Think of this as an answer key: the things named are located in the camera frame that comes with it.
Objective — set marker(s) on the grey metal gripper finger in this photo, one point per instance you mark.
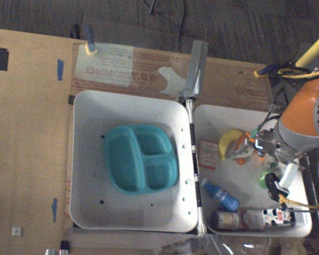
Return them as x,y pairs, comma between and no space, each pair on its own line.
250,142
238,152

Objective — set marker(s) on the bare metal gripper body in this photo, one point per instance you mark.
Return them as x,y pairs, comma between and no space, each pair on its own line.
271,146

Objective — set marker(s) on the orange carrot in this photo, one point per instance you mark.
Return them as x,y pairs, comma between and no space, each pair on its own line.
242,137

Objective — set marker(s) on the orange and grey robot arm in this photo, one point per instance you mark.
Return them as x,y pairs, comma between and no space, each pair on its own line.
304,112

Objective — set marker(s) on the yellow banana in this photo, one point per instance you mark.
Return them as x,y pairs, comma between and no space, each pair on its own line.
227,139

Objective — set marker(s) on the green clear plastic bottle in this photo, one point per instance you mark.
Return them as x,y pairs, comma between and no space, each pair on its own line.
265,176

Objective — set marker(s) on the red and white packet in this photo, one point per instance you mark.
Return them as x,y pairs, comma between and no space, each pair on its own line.
207,155

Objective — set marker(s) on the white plastic tray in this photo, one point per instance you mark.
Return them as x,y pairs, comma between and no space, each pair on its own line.
94,151
244,185

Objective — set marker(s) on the blue bottle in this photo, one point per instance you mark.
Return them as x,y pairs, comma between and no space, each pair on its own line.
221,195

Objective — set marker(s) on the red and white can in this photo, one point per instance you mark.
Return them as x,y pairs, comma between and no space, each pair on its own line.
226,221

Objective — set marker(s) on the green divided plate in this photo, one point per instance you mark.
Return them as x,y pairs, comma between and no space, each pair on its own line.
132,161

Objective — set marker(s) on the brown cardboard board red print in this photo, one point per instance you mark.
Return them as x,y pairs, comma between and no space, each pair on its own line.
154,72

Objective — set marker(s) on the black cylinder on white bracket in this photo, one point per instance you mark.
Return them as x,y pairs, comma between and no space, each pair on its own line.
274,186

